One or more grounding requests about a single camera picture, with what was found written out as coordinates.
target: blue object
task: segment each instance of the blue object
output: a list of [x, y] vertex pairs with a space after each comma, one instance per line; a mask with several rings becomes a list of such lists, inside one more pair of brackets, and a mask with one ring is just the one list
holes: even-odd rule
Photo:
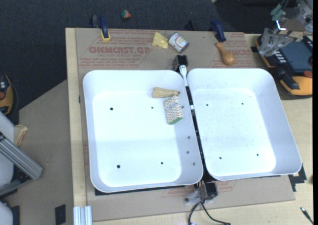
[[104, 35], [104, 38], [105, 39], [109, 38], [106, 18], [103, 15], [99, 15], [99, 28], [101, 29]]
[[184, 26], [184, 30], [186, 31], [195, 31], [194, 25], [191, 20]]
[[90, 28], [99, 28], [98, 18], [96, 14], [93, 14], [89, 19]]
[[212, 19], [211, 23], [210, 23], [210, 27], [212, 29], [212, 31], [217, 32], [217, 34], [215, 35], [215, 37], [218, 39], [219, 42], [224, 42], [226, 41], [226, 38], [224, 36], [224, 32], [223, 32], [223, 27], [221, 22], [219, 22], [216, 19]]

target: dark blue carpet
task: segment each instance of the dark blue carpet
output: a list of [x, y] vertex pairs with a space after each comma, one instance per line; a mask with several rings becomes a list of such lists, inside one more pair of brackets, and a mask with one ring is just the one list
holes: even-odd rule
[[[207, 31], [211, 19], [225, 31], [260, 33], [273, 8], [246, 7], [257, 0], [0, 0], [0, 71], [19, 95], [19, 108], [67, 78], [65, 28], [88, 27], [103, 14], [109, 28], [183, 30], [192, 20]], [[132, 17], [123, 21], [121, 11]]]

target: black connector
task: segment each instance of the black connector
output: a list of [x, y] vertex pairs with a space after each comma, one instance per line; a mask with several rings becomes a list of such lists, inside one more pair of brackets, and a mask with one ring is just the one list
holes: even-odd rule
[[181, 65], [188, 66], [188, 58], [186, 55], [176, 55], [172, 62], [172, 70], [180, 72], [179, 67]]
[[206, 199], [213, 199], [218, 195], [218, 189], [215, 183], [207, 182], [205, 183], [205, 188], [207, 190], [208, 195]]

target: metal bracket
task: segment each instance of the metal bracket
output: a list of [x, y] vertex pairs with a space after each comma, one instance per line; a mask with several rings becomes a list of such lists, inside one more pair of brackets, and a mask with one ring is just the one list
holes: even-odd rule
[[205, 184], [202, 184], [195, 191], [187, 194], [183, 198], [184, 205], [196, 205], [202, 201], [204, 201], [208, 197], [207, 189]]
[[74, 225], [92, 225], [93, 215], [91, 206], [73, 208]]
[[29, 177], [22, 182], [17, 179], [0, 187], [0, 196], [15, 190], [30, 180], [37, 180], [40, 178], [43, 168], [8, 140], [2, 132], [0, 132], [0, 153]]

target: metal frame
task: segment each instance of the metal frame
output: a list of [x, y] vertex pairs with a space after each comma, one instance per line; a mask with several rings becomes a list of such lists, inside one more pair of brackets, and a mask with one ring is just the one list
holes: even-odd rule
[[20, 148], [8, 140], [2, 132], [0, 132], [0, 153], [28, 177], [28, 179], [23, 182], [16, 179], [9, 184], [0, 187], [0, 197], [17, 189], [27, 182], [40, 178], [43, 168], [27, 156]]
[[92, 225], [93, 215], [91, 206], [73, 208], [74, 225]]

